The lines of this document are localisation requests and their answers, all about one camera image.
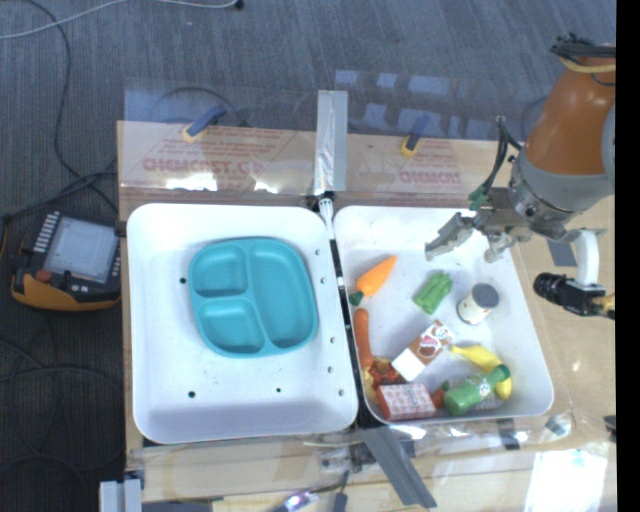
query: table surface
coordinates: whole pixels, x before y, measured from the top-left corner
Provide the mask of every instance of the table surface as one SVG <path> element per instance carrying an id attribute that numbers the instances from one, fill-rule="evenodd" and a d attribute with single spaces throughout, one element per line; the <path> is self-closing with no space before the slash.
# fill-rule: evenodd
<path id="1" fill-rule="evenodd" d="M 123 137 L 120 129 L 119 140 Z M 364 137 L 365 143 L 381 142 L 379 136 L 358 137 Z M 491 169 L 496 143 L 440 142 L 450 148 L 462 177 L 463 192 L 468 194 Z M 119 171 L 122 183 L 122 166 Z M 507 172 L 502 174 L 496 185 L 508 178 Z M 211 195 L 203 201 L 201 193 L 143 187 L 121 186 L 119 197 L 123 222 L 137 206 L 147 202 L 216 202 Z M 606 230 L 598 239 L 599 282 L 608 293 L 613 292 L 613 196 L 601 200 L 568 227 Z M 264 511 L 282 505 L 296 490 L 320 489 L 326 492 L 319 492 L 320 499 L 307 510 L 332 510 L 332 495 L 339 490 L 341 475 L 348 469 L 344 466 L 345 450 L 355 444 L 348 434 L 336 439 L 263 438 L 147 446 L 132 413 L 128 260 L 126 243 L 122 245 L 127 465 L 130 471 L 144 470 L 139 473 L 144 475 L 143 500 L 188 501 L 224 496 L 213 502 L 212 510 Z M 493 510 L 498 504 L 500 510 L 520 510 L 525 504 L 540 510 L 561 510 L 561 505 L 566 504 L 575 510 L 598 503 L 603 510 L 615 509 L 616 444 L 610 440 L 603 421 L 605 416 L 616 414 L 615 322 L 602 317 L 578 317 L 534 294 L 531 284 L 539 273 L 572 275 L 576 271 L 575 267 L 556 267 L 544 239 L 534 237 L 517 244 L 511 253 L 552 374 L 557 403 L 554 408 L 559 413 L 556 419 L 560 426 L 566 419 L 572 425 L 567 429 L 570 433 L 554 436 L 548 429 L 533 428 L 535 422 L 515 421 L 514 431 L 526 439 L 520 439 L 523 442 L 519 450 L 507 450 L 501 443 L 496 444 L 499 435 L 484 427 L 470 429 L 472 435 L 466 436 L 464 443 L 452 439 L 450 433 L 438 438 L 436 432 L 437 442 L 416 442 L 419 453 L 412 459 L 414 466 L 439 510 Z M 422 510 L 417 505 L 402 504 L 377 463 L 351 469 L 343 490 L 348 496 L 348 510 Z M 554 490 L 558 471 L 562 471 L 563 487 Z"/>

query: device screen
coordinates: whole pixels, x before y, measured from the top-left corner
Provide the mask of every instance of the device screen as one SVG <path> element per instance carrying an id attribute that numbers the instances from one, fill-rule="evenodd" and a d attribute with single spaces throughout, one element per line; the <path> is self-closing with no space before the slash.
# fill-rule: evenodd
<path id="1" fill-rule="evenodd" d="M 106 283 L 118 238 L 112 228 L 72 217 L 62 217 L 44 268 Z"/>

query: white can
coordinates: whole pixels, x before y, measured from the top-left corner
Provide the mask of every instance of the white can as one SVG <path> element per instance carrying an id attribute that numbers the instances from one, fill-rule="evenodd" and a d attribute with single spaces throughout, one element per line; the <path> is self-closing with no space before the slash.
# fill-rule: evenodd
<path id="1" fill-rule="evenodd" d="M 487 283 L 476 284 L 467 296 L 458 302 L 458 315 L 471 325 L 477 325 L 500 302 L 496 289 Z"/>

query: device button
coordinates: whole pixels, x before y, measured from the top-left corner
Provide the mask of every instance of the device button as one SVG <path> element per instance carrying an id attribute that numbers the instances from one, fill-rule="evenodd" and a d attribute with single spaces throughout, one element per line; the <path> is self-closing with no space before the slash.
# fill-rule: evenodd
<path id="1" fill-rule="evenodd" d="M 53 274 L 48 270 L 41 268 L 36 272 L 35 278 L 44 284 L 49 284 L 53 278 Z"/>

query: blue and yellow clamp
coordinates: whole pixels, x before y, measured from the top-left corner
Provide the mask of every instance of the blue and yellow clamp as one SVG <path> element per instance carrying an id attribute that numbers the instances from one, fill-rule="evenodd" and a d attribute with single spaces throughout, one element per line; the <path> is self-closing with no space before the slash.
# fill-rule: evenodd
<path id="1" fill-rule="evenodd" d="M 182 129 L 182 138 L 189 144 L 195 142 L 204 135 L 210 124 L 215 124 L 227 113 L 222 107 L 213 107 L 199 116 L 193 123 Z"/>
<path id="2" fill-rule="evenodd" d="M 429 124 L 429 116 L 424 115 L 416 119 L 413 123 L 413 127 L 409 134 L 402 141 L 402 146 L 400 146 L 400 153 L 402 153 L 406 157 L 412 157 L 418 152 L 418 142 L 420 141 L 420 137 L 422 137 L 422 133 L 424 129 Z"/>

